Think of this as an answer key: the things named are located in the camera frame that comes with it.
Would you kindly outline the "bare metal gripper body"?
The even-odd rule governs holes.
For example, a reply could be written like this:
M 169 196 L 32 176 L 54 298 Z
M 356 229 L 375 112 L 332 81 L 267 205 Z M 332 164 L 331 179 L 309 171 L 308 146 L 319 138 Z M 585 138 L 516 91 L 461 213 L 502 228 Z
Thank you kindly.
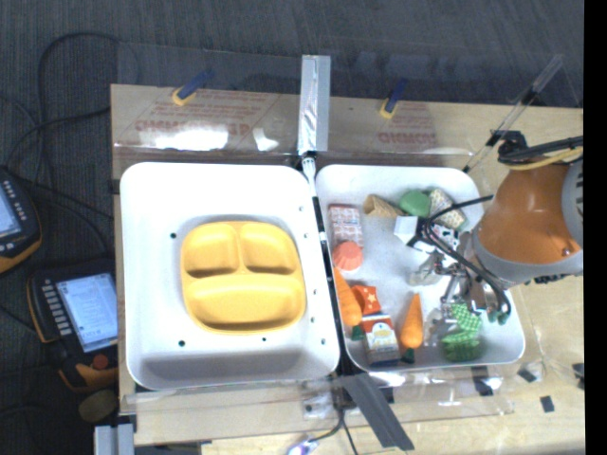
M 451 269 L 450 282 L 459 283 L 459 299 L 457 303 L 465 303 L 468 294 L 480 295 L 483 293 L 487 299 L 487 309 L 500 309 L 501 300 L 495 290 L 487 281 L 487 272 L 480 265 L 472 247 L 472 236 L 466 232 L 460 237 L 460 244 L 455 252 L 468 264 L 457 260 Z

